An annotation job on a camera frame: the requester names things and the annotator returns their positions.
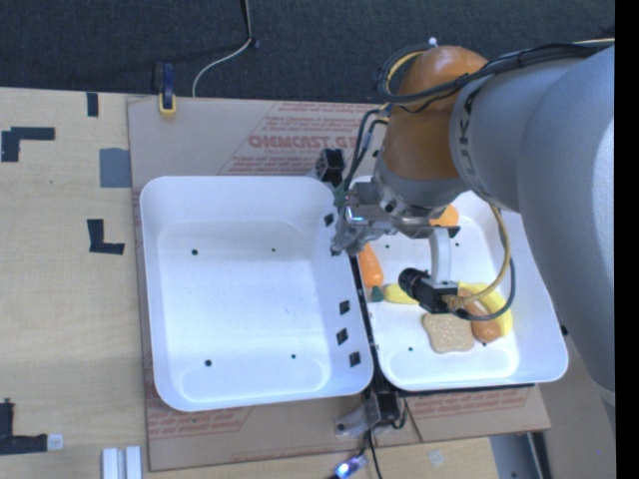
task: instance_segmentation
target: black tape marking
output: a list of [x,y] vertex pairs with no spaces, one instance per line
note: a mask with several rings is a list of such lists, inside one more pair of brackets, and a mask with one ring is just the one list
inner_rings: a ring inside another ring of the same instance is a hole
[[130,188],[131,156],[125,149],[100,150],[100,188]]
[[0,403],[0,455],[46,452],[48,436],[16,436],[13,434],[13,407],[10,399]]
[[100,114],[100,108],[98,106],[98,93],[87,93],[87,116],[98,117]]
[[0,162],[17,162],[20,155],[20,140],[11,132],[2,132],[2,143],[0,144]]
[[20,157],[21,140],[55,140],[55,128],[11,128],[2,132],[0,162],[16,163]]
[[342,344],[344,344],[347,340],[348,340],[348,330],[346,330],[345,328],[342,328],[337,334],[337,345],[341,346]]
[[89,239],[91,246],[89,251],[97,253],[113,253],[122,255],[124,253],[124,243],[104,243],[104,221],[103,220],[87,220],[89,228]]
[[355,351],[348,356],[348,361],[350,362],[350,367],[355,367],[359,363],[361,363],[361,356],[359,356],[359,351]]

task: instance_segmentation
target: black wire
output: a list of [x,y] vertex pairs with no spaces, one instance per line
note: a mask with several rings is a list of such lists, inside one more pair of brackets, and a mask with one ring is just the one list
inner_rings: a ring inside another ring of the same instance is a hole
[[350,180],[352,180],[352,176],[355,173],[355,170],[357,169],[358,165],[356,165],[356,160],[357,160],[357,156],[359,155],[359,148],[361,147],[361,138],[363,137],[363,129],[364,126],[366,126],[366,121],[368,120],[368,118],[373,115],[373,114],[378,114],[380,112],[380,109],[377,108],[373,108],[371,110],[368,110],[363,117],[361,118],[361,121],[359,122],[359,130],[357,131],[357,140],[355,141],[355,147],[354,147],[354,151],[352,152],[352,161],[350,162],[350,169],[348,171],[348,175],[346,176],[346,178],[348,179],[348,184],[346,182],[344,182],[344,187],[346,189],[348,189],[348,185],[350,184]]
[[393,421],[391,423],[392,427],[395,429],[401,429],[405,423],[406,423],[406,419],[408,418],[408,403],[406,402],[406,400],[403,400],[403,410],[401,412],[401,419],[399,419],[399,423],[395,424],[395,422]]
[[[434,101],[451,96],[474,80],[478,80],[489,75],[505,73],[506,71],[512,71],[514,69],[533,66],[542,62],[551,62],[575,57],[589,57],[613,44],[614,40],[590,44],[559,43],[543,45],[503,55],[487,62],[481,69],[474,73],[466,73],[454,80],[451,80],[450,82],[431,87],[425,91],[404,95],[391,93],[386,87],[386,83],[388,82],[389,73],[395,64],[408,54],[425,52],[426,50],[431,49],[430,45],[423,44],[409,46],[393,54],[378,70],[377,88],[381,96],[386,101],[395,103],[407,112],[421,112]],[[421,107],[417,110],[407,109],[403,106],[415,103],[424,98],[430,99],[423,103],[423,105],[421,105]]]
[[379,463],[377,463],[377,455],[375,454],[375,446],[372,443],[372,430],[368,430],[368,444],[370,445],[370,454],[372,454],[372,463],[375,466],[375,472],[377,472],[377,477],[379,479],[383,479],[381,477],[381,472],[379,471]]
[[[379,113],[379,112],[380,110],[369,110],[368,112],[366,112],[366,114],[364,114],[364,117],[361,120],[361,123],[359,125],[359,132],[357,133],[357,141],[355,142],[355,149],[352,153],[352,162],[350,162],[350,169],[344,181],[342,182],[342,185],[345,190],[348,190],[350,182],[352,181],[352,177],[354,176],[355,171],[359,168],[359,165],[361,164],[361,161],[364,159],[364,156],[366,155],[366,151],[368,150],[368,147],[364,147],[364,148],[361,148],[361,152],[359,151],[359,148],[361,147],[361,139],[364,135],[363,127],[366,121],[368,120],[368,118],[370,117],[370,115],[372,115],[373,113]],[[366,131],[365,134],[366,135],[372,134],[374,127],[378,124],[386,125],[388,124],[388,122],[385,119],[375,119],[374,121],[370,123],[370,125],[368,125],[368,130]]]
[[366,452],[366,447],[368,446],[368,432],[366,431],[361,438],[361,445],[359,446],[359,452],[357,452],[357,457],[361,456],[364,452]]
[[468,319],[469,321],[489,321],[491,319],[496,319],[501,314],[503,314],[506,310],[510,308],[512,305],[512,301],[515,298],[515,263],[511,259],[509,263],[510,267],[510,294],[508,295],[508,300],[506,303],[496,312],[487,315],[472,315],[464,308],[459,308],[455,311],[455,314],[461,317],[462,319]]

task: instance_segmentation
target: table surface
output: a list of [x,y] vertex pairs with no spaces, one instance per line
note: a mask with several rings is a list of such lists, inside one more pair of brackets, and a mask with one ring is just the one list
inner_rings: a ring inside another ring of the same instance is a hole
[[[0,398],[15,403],[16,435],[64,437],[60,451],[0,456],[0,476],[98,478],[102,449],[130,445],[142,448],[145,477],[329,476],[334,454],[148,471],[132,193],[100,186],[99,151],[129,147],[126,99],[100,94],[91,118],[85,93],[0,89],[0,130],[56,130],[0,164]],[[89,252],[89,219],[104,220],[122,255]],[[498,477],[487,437],[377,457],[386,479]],[[360,475],[376,477],[372,466]]]

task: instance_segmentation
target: orange carrot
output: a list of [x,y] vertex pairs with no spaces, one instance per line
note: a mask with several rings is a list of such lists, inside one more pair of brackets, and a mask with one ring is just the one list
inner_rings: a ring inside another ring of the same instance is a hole
[[370,243],[367,242],[363,246],[358,258],[359,272],[361,273],[363,284],[366,287],[381,286],[383,284],[383,271]]

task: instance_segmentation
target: dark carpet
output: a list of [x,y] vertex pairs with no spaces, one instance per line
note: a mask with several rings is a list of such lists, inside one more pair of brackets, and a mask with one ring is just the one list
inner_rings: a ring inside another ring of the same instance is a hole
[[[615,0],[249,0],[259,48],[216,66],[207,97],[377,101],[373,75],[435,37],[490,59],[614,37]],[[245,42],[240,0],[0,0],[0,86],[147,94],[156,63],[176,92]]]

